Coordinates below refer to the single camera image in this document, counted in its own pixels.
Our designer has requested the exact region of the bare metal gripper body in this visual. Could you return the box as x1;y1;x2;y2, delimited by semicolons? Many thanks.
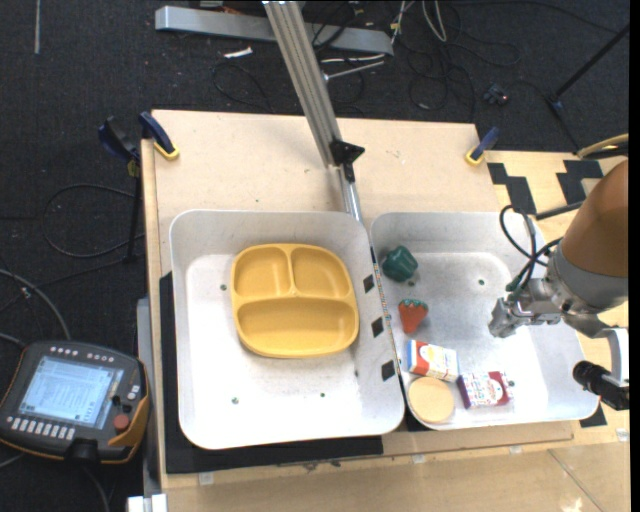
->
517;277;576;326

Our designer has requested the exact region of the white plastic tray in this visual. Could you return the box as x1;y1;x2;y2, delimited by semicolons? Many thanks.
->
368;211;601;432
168;208;406;451

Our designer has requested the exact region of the purple and red carton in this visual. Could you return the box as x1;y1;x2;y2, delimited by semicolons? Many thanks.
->
456;370;516;411

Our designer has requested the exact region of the white and orange carton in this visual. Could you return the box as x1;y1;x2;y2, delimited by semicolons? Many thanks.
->
405;339;461;384

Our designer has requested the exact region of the red toy strawberry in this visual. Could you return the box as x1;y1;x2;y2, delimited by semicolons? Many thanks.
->
397;298;430;335

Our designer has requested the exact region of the tan round biscuit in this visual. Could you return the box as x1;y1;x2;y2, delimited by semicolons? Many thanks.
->
407;376;457;426

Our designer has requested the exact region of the green toy pepper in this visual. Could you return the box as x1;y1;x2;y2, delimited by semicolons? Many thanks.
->
381;245;420;283

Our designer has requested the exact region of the thin black and white rod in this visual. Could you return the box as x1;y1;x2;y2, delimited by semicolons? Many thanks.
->
341;167;403;377

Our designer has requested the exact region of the yellow divided plate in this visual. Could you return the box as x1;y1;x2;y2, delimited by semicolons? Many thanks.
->
229;243;361;360

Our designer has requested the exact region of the pale wood board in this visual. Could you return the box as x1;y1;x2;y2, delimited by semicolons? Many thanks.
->
141;108;575;492

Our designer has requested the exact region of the black cylinder on white bracket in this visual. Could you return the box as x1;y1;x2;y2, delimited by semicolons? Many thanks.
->
563;319;630;412

